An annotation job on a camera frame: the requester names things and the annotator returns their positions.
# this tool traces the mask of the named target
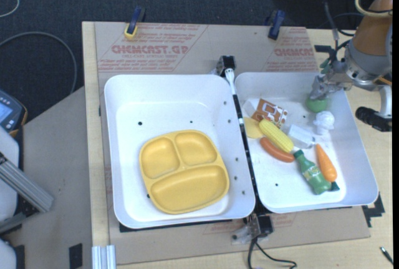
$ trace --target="bottle label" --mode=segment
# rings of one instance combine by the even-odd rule
[[[317,175],[319,175],[321,173],[320,169],[318,168],[318,166],[311,166],[308,170],[306,170],[305,172],[303,172],[302,174],[304,175],[304,177],[306,178],[306,180],[310,180],[311,178],[316,177]]]

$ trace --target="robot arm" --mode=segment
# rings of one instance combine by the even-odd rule
[[[331,47],[315,46],[318,52],[328,52],[330,57],[322,64],[322,76],[315,77],[310,100],[321,100],[340,89],[353,85],[373,91],[379,90],[382,98],[380,112],[361,107],[356,116],[381,131],[392,131],[392,88],[378,84],[383,76],[392,73],[392,19],[393,0],[374,0],[368,9],[355,0],[364,17],[355,35],[344,43],[345,54],[337,59]]]

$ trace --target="gray surface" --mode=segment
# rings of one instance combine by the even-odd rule
[[[28,218],[5,236],[25,246],[26,269],[70,268],[69,248],[83,245],[91,264],[89,164],[84,88],[24,128],[24,171],[55,199],[50,212]]]

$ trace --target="white tray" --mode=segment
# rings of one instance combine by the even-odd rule
[[[104,90],[112,166],[113,204],[120,223],[148,228],[247,217],[255,195],[228,83],[215,75],[118,75]],[[170,215],[147,197],[138,155],[161,134],[195,129],[214,142],[230,188],[218,202]]]
[[[335,117],[334,130],[323,136],[315,133],[315,113],[307,109],[305,100],[317,74],[245,72],[235,81],[241,107],[247,100],[263,98],[286,109],[286,125],[295,124],[313,132],[338,172],[340,190],[316,195],[301,175],[297,162],[276,160],[264,151],[259,140],[248,139],[259,198],[272,212],[367,205],[378,196],[377,183],[344,91],[333,93],[326,109]],[[303,151],[317,163],[314,148]]]

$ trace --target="yellow corn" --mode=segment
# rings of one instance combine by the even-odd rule
[[[263,119],[259,123],[262,133],[270,139],[270,141],[285,152],[290,152],[294,148],[292,140],[280,129],[276,127],[270,120]]]

